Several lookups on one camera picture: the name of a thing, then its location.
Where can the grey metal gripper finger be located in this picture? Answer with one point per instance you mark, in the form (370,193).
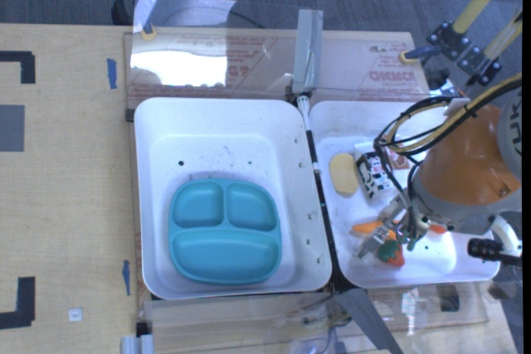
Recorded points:
(394,209)
(375,238)

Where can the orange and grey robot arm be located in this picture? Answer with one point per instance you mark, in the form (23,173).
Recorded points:
(464,161)

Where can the white plastic tray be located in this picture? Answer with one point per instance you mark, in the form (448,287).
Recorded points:
(344,124)
(232,128)

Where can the black cylinder on white bracket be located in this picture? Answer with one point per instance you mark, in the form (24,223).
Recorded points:
(485,249)

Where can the white carton with black print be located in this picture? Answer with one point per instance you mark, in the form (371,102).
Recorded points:
(373,178)

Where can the red strawberry with green top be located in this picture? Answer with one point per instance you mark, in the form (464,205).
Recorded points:
(392,255)

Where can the yellow oval biscuit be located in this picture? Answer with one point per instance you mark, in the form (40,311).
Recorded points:
(343,174)

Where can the brown and white packet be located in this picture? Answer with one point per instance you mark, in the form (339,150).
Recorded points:
(400,161)

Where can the orange carrot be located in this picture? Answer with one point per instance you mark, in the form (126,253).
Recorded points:
(367,228)

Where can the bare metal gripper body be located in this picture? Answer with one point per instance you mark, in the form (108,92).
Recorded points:
(415,226)

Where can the blue divided plate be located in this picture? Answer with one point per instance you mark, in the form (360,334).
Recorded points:
(226,232)

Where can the brown cardboard board red print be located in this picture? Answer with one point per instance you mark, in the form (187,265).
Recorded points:
(265,66)

